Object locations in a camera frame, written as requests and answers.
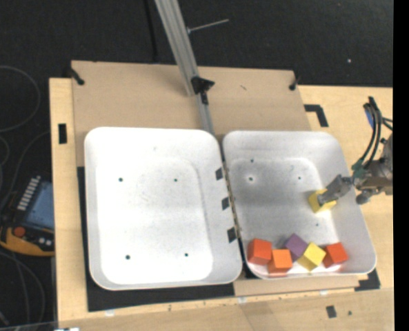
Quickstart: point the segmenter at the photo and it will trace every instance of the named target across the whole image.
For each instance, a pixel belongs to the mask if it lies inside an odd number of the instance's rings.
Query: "white tray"
[[[96,128],[85,140],[88,257],[102,288],[230,283],[241,272],[217,140],[202,130]]]
[[[308,204],[310,194],[338,174],[350,175],[336,139],[325,132],[235,131],[223,139],[223,151],[244,251],[254,238],[283,248],[296,233],[320,246],[342,242],[349,260],[329,269],[321,264],[311,272],[295,263],[286,277],[374,269],[375,250],[354,190],[329,211],[315,214]],[[274,278],[266,266],[248,267],[259,278]]]

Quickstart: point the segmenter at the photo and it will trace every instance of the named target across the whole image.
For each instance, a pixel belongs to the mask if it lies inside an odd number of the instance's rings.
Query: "electronic device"
[[[54,255],[54,205],[52,184],[34,175],[24,185],[6,213],[0,245],[36,257]]]

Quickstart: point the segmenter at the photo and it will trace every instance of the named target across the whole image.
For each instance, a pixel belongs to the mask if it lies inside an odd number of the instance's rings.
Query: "black bracket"
[[[211,87],[215,84],[214,81],[209,81],[206,79],[202,79],[201,77],[195,76],[193,77],[190,82],[192,82],[192,87],[195,94],[201,95],[201,102],[208,106],[209,100],[207,98],[207,91],[211,89]]]

